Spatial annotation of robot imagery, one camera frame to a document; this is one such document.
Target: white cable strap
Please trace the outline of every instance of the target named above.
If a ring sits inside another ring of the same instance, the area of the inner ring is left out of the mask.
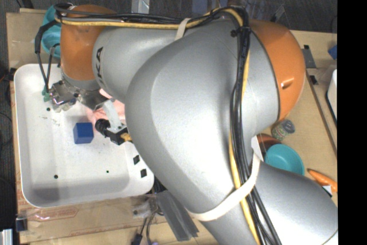
[[[176,33],[176,38],[174,39],[175,41],[182,38],[182,36],[184,36],[185,34],[185,29],[186,29],[186,25],[188,23],[188,21],[190,20],[190,18],[185,18],[180,25],[178,26],[177,29],[177,33]]]
[[[259,169],[260,159],[254,152],[251,175],[241,187],[233,191],[226,199],[224,199],[217,207],[213,208],[212,210],[203,213],[193,213],[188,211],[189,215],[200,221],[216,220],[219,217],[225,215],[243,198],[249,195],[249,193],[255,186],[257,175],[259,174]]]

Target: silver robot arm segment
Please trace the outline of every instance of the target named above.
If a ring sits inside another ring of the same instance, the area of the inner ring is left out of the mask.
[[[144,161],[191,212],[206,212],[235,188],[228,158],[230,98],[236,78],[233,23],[217,20],[175,31],[106,28],[93,49],[102,89],[125,103],[126,122]],[[251,33],[243,98],[246,153],[250,139],[279,118],[271,60]],[[306,177],[261,163],[256,187],[282,244],[338,244],[338,212]],[[203,222],[219,244],[256,244],[240,204]]]

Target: black hole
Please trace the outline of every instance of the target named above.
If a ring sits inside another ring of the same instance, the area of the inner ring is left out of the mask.
[[[17,232],[27,231],[28,230],[28,221],[27,219],[16,220],[15,221],[15,229]]]
[[[146,177],[147,176],[147,170],[146,169],[142,169],[140,171],[140,176],[143,178],[143,177]]]
[[[318,82],[317,82],[317,80],[316,80],[316,77],[315,77],[315,76],[310,75],[310,79],[311,79],[311,82],[312,82],[312,84],[313,84],[313,85],[318,85]]]
[[[140,156],[135,156],[134,158],[133,158],[133,160],[134,160],[134,165],[136,165],[139,161],[140,161]]]

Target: white tray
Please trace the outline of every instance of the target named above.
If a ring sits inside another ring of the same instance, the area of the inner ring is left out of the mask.
[[[60,79],[53,64],[49,85]],[[134,144],[116,145],[96,131],[91,143],[74,143],[73,128],[87,122],[86,108],[78,102],[68,111],[54,112],[51,102],[43,101],[38,64],[19,68],[14,88],[22,191],[33,206],[137,196],[151,189],[154,175],[142,157],[134,164],[139,155]],[[142,177],[144,169],[147,176]]]

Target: wooden table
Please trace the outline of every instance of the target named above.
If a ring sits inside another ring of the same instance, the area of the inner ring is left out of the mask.
[[[7,13],[7,40],[9,49],[9,67],[19,68],[23,64],[36,63],[34,54],[34,36],[40,27],[44,10],[21,9],[20,13]],[[314,57],[317,68],[308,69],[310,75],[320,78],[326,70],[336,65],[327,50],[337,42],[336,34],[292,31],[301,48],[308,45]],[[47,62],[48,55],[42,53],[42,61]],[[332,119],[325,91],[328,84],[322,79],[318,85],[305,83],[302,96],[291,111],[291,119],[296,127],[296,132],[284,139],[284,144],[291,146],[301,156],[304,166],[315,169],[337,180],[337,130]],[[57,209],[39,210],[32,207],[22,197],[19,152],[17,138],[17,124],[14,104],[14,88],[11,83],[11,98],[13,110],[13,133],[15,168],[17,175],[18,213],[28,218],[28,230],[20,232],[22,244],[130,244],[140,228],[141,221],[133,218],[131,214],[131,201],[129,199],[97,201],[71,205]],[[270,127],[264,130],[270,134]],[[305,176],[312,178],[308,172]],[[337,194],[333,195],[337,204]],[[116,213],[121,209],[124,215]],[[47,220],[40,220],[36,216],[52,215]],[[164,217],[157,216],[150,228],[151,240],[163,244],[217,244],[211,234],[198,221],[194,220],[200,233],[199,237],[187,242],[177,242],[172,230]]]

